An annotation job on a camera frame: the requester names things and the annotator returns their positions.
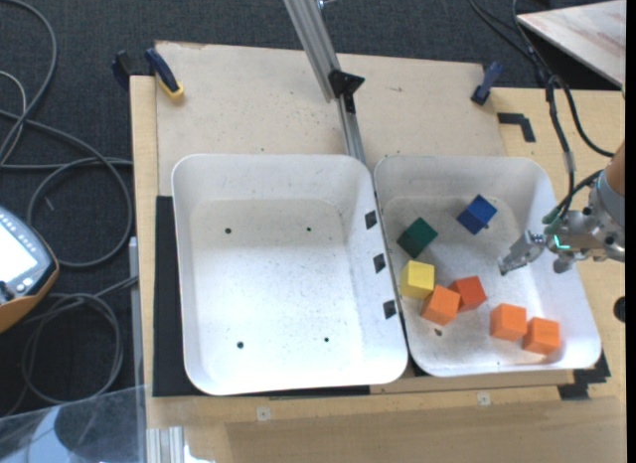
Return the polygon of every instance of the white plastic tray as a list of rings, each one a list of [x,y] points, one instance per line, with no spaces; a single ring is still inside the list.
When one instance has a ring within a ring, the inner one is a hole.
[[[385,384],[407,362],[370,172],[338,155],[182,159],[184,360],[217,395]]]
[[[418,261],[435,265],[436,282],[478,275],[488,299],[474,311],[438,326],[419,316],[421,301],[401,299],[410,353],[427,373],[440,377],[547,369],[580,369],[600,355],[600,338],[576,269],[553,272],[556,258],[544,251],[538,260],[502,276],[497,258],[525,230],[540,232],[541,218],[557,201],[550,179],[535,162],[510,157],[394,156],[375,171],[393,272],[411,259],[397,244],[418,217],[438,237]],[[482,195],[497,208],[488,227],[476,235],[455,218]],[[559,350],[546,356],[489,335],[489,313],[500,302],[523,305],[528,318],[557,320]]]

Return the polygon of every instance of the black clamp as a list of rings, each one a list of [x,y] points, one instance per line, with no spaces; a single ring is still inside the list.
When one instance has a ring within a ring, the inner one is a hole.
[[[334,95],[338,98],[341,95],[345,101],[345,108],[349,113],[356,113],[356,105],[354,104],[354,92],[360,88],[365,79],[343,73],[342,71],[333,70],[329,73],[329,83],[334,91]]]

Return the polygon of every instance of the block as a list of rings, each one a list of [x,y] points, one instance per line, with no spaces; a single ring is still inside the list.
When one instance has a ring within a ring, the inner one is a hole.
[[[435,286],[435,266],[409,260],[399,274],[399,293],[415,299],[428,297]]]
[[[457,292],[461,299],[458,312],[470,311],[483,304],[486,300],[486,292],[481,284],[479,276],[468,276],[455,279],[448,285],[448,289]]]
[[[528,352],[547,355],[560,346],[558,322],[534,317],[528,322],[528,332],[522,340],[522,348]]]
[[[461,296],[448,288],[436,284],[421,308],[420,316],[439,325],[446,325],[457,316]]]
[[[488,222],[495,216],[497,209],[481,195],[468,204],[468,207],[457,217],[469,232],[476,235],[479,230],[488,225]]]
[[[397,243],[411,258],[417,258],[422,250],[436,237],[437,231],[422,218],[417,218],[410,227],[399,236]]]
[[[526,308],[502,302],[490,312],[490,335],[517,341],[528,332]]]

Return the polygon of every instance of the blue cube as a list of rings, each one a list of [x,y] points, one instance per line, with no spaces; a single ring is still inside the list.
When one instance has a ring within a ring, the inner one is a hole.
[[[469,232],[476,235],[479,230],[488,225],[495,216],[495,209],[484,197],[477,195],[466,209],[457,217]]]

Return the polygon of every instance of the handheld device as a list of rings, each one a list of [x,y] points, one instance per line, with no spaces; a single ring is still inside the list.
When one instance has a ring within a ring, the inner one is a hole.
[[[59,274],[40,235],[0,205],[0,333],[35,307]]]

